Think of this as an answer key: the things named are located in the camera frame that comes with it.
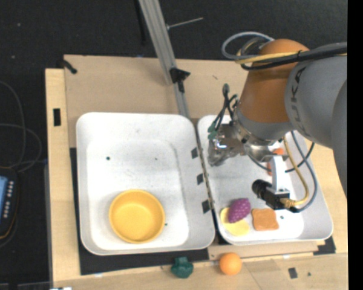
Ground white plastic tray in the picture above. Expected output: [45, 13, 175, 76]
[75, 112, 216, 256]
[197, 114, 334, 247]

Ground pale wood board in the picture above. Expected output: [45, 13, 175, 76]
[45, 54, 348, 290]

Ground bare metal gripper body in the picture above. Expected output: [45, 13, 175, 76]
[212, 123, 281, 164]

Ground orange ball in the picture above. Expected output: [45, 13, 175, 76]
[219, 252, 243, 276]

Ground purple grapes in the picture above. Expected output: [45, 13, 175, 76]
[227, 198, 252, 224]

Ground brown toast slice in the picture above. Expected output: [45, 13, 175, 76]
[250, 208, 280, 232]

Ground thin black and white rod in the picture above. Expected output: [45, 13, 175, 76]
[195, 127, 216, 213]

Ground black cylinder on white bracket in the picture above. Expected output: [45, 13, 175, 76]
[251, 155, 292, 211]

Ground orange carrot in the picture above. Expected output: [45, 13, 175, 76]
[266, 148, 285, 176]

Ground yellow banana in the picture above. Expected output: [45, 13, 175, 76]
[220, 207, 250, 237]

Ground yellow bowl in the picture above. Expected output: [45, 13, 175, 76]
[108, 188, 166, 245]

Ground green broccoli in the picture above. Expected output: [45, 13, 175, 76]
[170, 256, 194, 279]

